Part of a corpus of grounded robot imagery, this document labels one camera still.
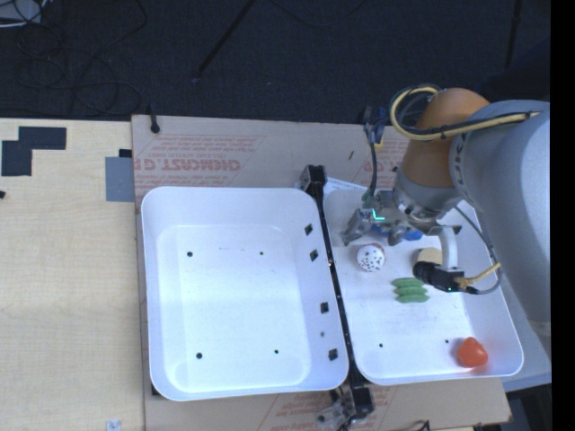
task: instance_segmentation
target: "black floor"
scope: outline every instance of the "black floor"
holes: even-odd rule
[[[255,0],[209,59],[249,1],[48,0],[36,22],[4,19],[0,116],[123,120],[153,103],[350,123],[413,84],[474,89],[503,70],[513,34],[517,60],[551,33],[551,0]]]

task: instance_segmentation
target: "white plastic tray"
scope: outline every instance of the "white plastic tray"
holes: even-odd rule
[[[375,232],[343,246],[341,232],[353,211],[361,206],[363,191],[336,190],[325,199],[335,266],[349,323],[349,333],[359,371],[383,385],[449,380],[468,377],[507,376],[518,372],[523,351],[500,288],[486,295],[445,293],[426,286],[425,303],[399,303],[391,281],[413,277],[412,267],[422,248],[440,249],[437,237],[403,241],[390,247]],[[476,220],[465,202],[460,207]],[[456,236],[459,265],[467,277],[491,266],[486,247],[475,230],[454,210],[441,224],[460,224]],[[386,262],[377,272],[363,271],[356,262],[360,246],[379,242]],[[490,288],[495,277],[474,284]],[[476,337],[489,361],[474,369],[458,364],[456,349],[467,337]]]
[[[314,200],[161,187],[142,202],[150,374],[170,400],[342,384],[349,360]]]

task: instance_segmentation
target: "green light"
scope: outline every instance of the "green light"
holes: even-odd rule
[[[377,216],[375,209],[371,210],[371,215],[374,217],[375,220],[377,220],[377,222],[383,222],[385,220],[385,217],[378,217]]]

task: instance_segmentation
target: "green pea pod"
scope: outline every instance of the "green pea pod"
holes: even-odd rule
[[[428,292],[424,287],[397,287],[394,289],[395,293],[398,295],[422,295]]]
[[[398,295],[395,297],[399,303],[421,303],[427,302],[429,300],[429,296],[425,294],[407,294],[407,295]]]
[[[392,284],[396,287],[423,287],[423,283],[416,277],[398,277]]]

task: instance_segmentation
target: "black clip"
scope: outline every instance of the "black clip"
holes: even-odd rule
[[[150,127],[150,130],[154,134],[158,134],[160,132],[160,125],[158,125],[158,118],[155,115],[155,105],[154,104],[150,104],[147,106],[147,114],[150,115],[150,118],[152,120],[152,126]]]

